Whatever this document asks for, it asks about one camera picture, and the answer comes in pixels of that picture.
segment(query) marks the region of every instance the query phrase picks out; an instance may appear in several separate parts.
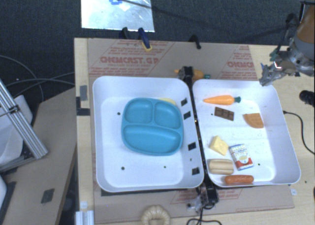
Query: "white ring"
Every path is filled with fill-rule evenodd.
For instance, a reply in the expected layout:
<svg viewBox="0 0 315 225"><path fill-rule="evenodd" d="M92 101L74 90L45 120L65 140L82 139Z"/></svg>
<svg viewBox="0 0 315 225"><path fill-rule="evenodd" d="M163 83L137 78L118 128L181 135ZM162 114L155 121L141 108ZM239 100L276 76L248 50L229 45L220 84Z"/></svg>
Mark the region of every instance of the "white ring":
<svg viewBox="0 0 315 225"><path fill-rule="evenodd" d="M149 225L149 221L154 219L162 220L163 225L170 225L171 222L169 214L159 205L149 207L141 217L143 225Z"/></svg>

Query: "blue plate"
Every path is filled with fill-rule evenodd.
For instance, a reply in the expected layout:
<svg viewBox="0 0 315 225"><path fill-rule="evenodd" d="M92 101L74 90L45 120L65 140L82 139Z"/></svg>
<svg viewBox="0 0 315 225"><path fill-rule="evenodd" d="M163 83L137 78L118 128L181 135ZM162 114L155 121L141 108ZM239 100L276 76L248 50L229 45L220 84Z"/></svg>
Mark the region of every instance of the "blue plate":
<svg viewBox="0 0 315 225"><path fill-rule="evenodd" d="M181 112L167 101L133 99L124 109L122 138L136 152L156 156L174 154L183 143Z"/></svg>

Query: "dark floor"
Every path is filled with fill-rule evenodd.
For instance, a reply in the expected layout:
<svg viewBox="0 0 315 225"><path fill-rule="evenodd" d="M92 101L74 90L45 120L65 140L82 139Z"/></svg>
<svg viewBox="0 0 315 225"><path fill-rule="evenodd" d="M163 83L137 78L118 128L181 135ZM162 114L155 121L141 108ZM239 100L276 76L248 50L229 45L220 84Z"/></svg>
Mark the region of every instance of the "dark floor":
<svg viewBox="0 0 315 225"><path fill-rule="evenodd" d="M297 0L151 0L151 4L156 30L148 34L151 40L188 41L196 34L201 42L276 45L286 16L300 12ZM75 37L118 38L117 31L82 29L80 9L80 0L0 0L0 79L4 84L33 79L25 67L4 56L26 65L37 78L51 78L73 73ZM74 83L74 75L62 80ZM21 82L8 89L16 95L32 84ZM43 97L71 87L43 83ZM34 111L42 100L39 87L23 94Z"/></svg>

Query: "silver metal frame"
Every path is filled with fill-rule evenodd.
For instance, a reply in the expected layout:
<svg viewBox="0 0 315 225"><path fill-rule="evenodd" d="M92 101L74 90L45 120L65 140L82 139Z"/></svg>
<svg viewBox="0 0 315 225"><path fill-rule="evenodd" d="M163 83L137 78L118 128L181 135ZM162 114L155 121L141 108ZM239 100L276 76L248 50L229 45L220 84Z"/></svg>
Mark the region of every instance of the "silver metal frame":
<svg viewBox="0 0 315 225"><path fill-rule="evenodd" d="M48 150L44 144L39 140L36 133L32 129L31 125L25 119L24 115L20 111L19 106L15 103L12 95L9 93L4 83L0 79L0 107L4 110L4 114L0 117L7 115L20 136L23 138L23 141L29 148L30 152L35 159L40 159L48 153ZM8 170L9 168L14 168L20 166L24 163L32 161L33 159L24 160L19 157L16 160L9 162L7 165L0 167L0 172Z"/></svg>

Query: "toy carrot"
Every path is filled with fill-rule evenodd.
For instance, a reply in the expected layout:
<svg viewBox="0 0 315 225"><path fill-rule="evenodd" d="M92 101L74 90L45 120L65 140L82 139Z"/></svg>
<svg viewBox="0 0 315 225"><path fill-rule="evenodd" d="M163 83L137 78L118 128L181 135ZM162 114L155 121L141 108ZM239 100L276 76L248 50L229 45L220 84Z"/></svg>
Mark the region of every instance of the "toy carrot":
<svg viewBox="0 0 315 225"><path fill-rule="evenodd" d="M206 98L203 101L206 103L212 103L212 104L218 104L218 105L231 105L234 102L240 102L241 98L239 96L235 98L233 98L232 96L215 96L215 97Z"/></svg>

